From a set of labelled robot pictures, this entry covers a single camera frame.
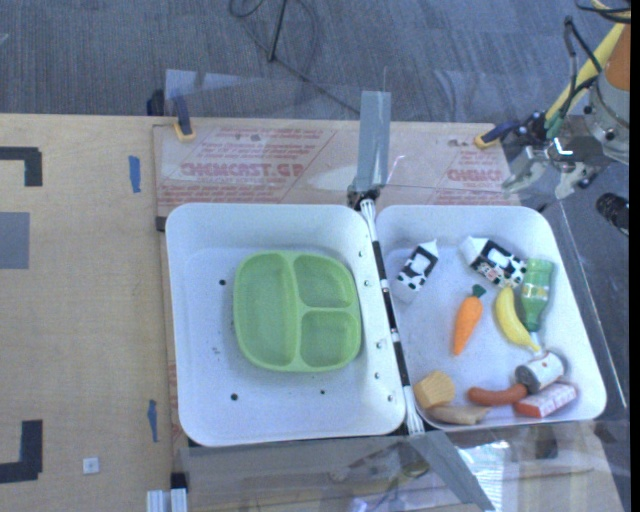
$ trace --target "blue tape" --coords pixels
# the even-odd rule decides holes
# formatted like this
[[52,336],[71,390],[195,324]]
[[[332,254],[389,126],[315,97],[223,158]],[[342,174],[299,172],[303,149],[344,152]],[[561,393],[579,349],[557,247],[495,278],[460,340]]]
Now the blue tape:
[[158,411],[156,409],[156,401],[149,400],[149,407],[147,409],[147,418],[149,419],[149,426],[151,427],[151,435],[153,436],[153,442],[158,442]]
[[140,190],[140,159],[137,156],[129,156],[129,179],[133,193],[137,194]]
[[0,212],[0,269],[29,268],[28,212]]

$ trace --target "black cable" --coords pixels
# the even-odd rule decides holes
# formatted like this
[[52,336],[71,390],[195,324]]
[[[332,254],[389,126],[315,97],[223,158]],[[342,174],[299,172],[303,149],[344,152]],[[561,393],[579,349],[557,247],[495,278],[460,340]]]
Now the black cable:
[[282,21],[284,20],[284,13],[287,9],[287,2],[289,0],[281,0],[280,10],[278,11],[278,20],[276,21],[276,28],[273,31],[273,38],[271,39],[271,46],[269,47],[269,54],[267,55],[267,62],[272,62],[276,58],[276,46],[278,45],[278,39],[280,38],[280,32],[282,30]]
[[[257,10],[257,8],[262,4],[263,1],[264,0],[260,0],[260,4],[253,9],[253,12],[255,12]],[[313,9],[311,9],[309,6],[307,6],[302,0],[298,0],[298,2],[300,3],[300,5],[303,6],[303,8],[307,11],[309,16],[311,17],[311,23],[312,23],[312,29],[313,29],[311,56],[313,56],[313,54],[315,54],[316,47],[317,47],[317,17],[316,17],[315,12],[313,12]],[[233,4],[233,0],[229,0],[229,7],[230,8],[231,8],[232,4]],[[264,50],[267,53],[269,52],[269,47],[267,47],[267,45],[263,44],[262,41],[260,41],[256,37],[256,35],[246,27],[246,25],[244,23],[242,24],[242,28],[247,33],[247,35],[251,38],[251,40],[259,48],[261,48],[262,50]],[[312,59],[311,58],[307,59],[307,63],[306,63],[306,65],[305,65],[305,67],[303,68],[302,71],[297,69],[295,66],[292,66],[287,61],[283,60],[281,57],[279,57],[277,55],[274,55],[274,59],[277,62],[279,62],[283,67],[285,67],[289,72],[293,73],[294,75],[298,76],[299,78],[301,78],[305,82],[307,82],[307,83],[311,84],[312,86],[316,87],[317,89],[322,91],[324,94],[326,94],[329,98],[331,98],[332,100],[337,102],[339,105],[342,105],[343,107],[345,107],[346,109],[354,112],[355,114],[360,114],[360,109],[359,108],[356,108],[356,107],[353,107],[353,106],[349,105],[344,100],[342,100],[342,99],[338,98],[336,95],[330,93],[325,87],[323,87],[319,83],[315,82],[308,75],[308,68],[312,63]]]
[[231,16],[233,16],[234,18],[246,18],[247,16],[251,16],[254,12],[260,9],[262,4],[264,3],[264,0],[258,0],[258,3],[246,12],[237,12],[233,8],[234,3],[234,0],[229,0],[229,14],[231,14]]
[[[571,65],[571,82],[569,85],[569,94],[567,95],[567,98],[574,97],[575,90],[576,90],[576,81],[578,80],[578,59],[576,56],[576,51],[573,48],[573,43],[571,42],[572,23],[573,21],[571,16],[567,16],[564,20],[564,34],[563,34],[564,44],[567,47],[567,52],[569,53],[569,62]],[[566,117],[567,112],[569,111],[570,104],[571,104],[571,101],[565,102],[560,108],[559,115],[561,119],[564,119]]]
[[575,5],[582,11],[597,12],[598,14],[624,14],[625,12],[631,12],[631,7],[608,7],[606,9],[602,9],[600,7],[592,7],[590,5],[581,5],[577,0],[575,1]]
[[604,19],[612,21],[614,23],[624,23],[626,25],[631,24],[631,17],[617,16],[618,14],[631,13],[631,7],[620,7],[620,8],[606,8],[603,9],[601,7],[592,7],[588,5],[581,5],[578,3],[578,0],[575,0],[575,6],[582,10],[588,12],[595,12],[602,16]]
[[588,89],[589,87],[591,87],[595,83],[595,81],[597,79],[598,79],[598,75],[595,75],[595,76],[592,76],[592,77],[587,78],[586,80],[580,82],[580,84],[577,85],[575,90],[573,91],[573,94],[570,95],[570,96],[567,96],[567,99],[564,101],[564,103],[560,107],[560,112],[562,112],[563,110],[565,112],[568,112],[569,111],[569,107],[571,106],[571,102],[578,95],[578,93],[580,91],[582,91],[583,89]]
[[584,52],[587,54],[587,56],[589,57],[589,60],[593,63],[598,73],[601,73],[602,66],[600,65],[600,62],[598,61],[596,56],[593,54],[593,52],[591,51],[591,48],[589,48],[585,40],[582,39],[582,36],[578,32],[578,29],[576,28],[572,19],[569,20],[569,25],[571,26],[571,31],[573,32],[573,36],[578,40],[578,43],[580,43],[580,46],[582,47]]

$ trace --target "black tape marking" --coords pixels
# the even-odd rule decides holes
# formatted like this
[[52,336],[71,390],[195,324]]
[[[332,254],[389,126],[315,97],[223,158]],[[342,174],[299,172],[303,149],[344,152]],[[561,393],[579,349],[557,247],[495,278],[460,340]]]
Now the black tape marking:
[[156,231],[160,231],[160,233],[164,233],[165,226],[167,225],[167,218],[156,216]]
[[42,153],[32,147],[0,147],[0,160],[24,161],[24,186],[42,186]]
[[392,331],[395,331],[398,328],[398,323],[396,322],[396,315],[393,311],[393,304],[391,302],[391,294],[389,290],[383,290],[382,298],[384,299],[385,309],[387,310],[387,319],[389,320],[389,327]]
[[384,268],[384,260],[382,259],[382,250],[380,249],[380,242],[374,240],[371,245],[373,245],[373,254],[376,257],[376,266],[378,267],[378,274],[380,274],[380,279],[387,278],[387,271]]
[[187,475],[185,473],[171,473],[171,488],[172,489],[186,489],[189,492],[189,483],[187,482]]
[[404,350],[399,341],[393,342],[393,349],[396,352],[396,361],[398,362],[398,372],[400,373],[400,382],[403,386],[410,386],[409,372],[407,371],[407,363],[404,360]]
[[37,480],[42,469],[42,420],[23,421],[20,460],[0,464],[0,484]]

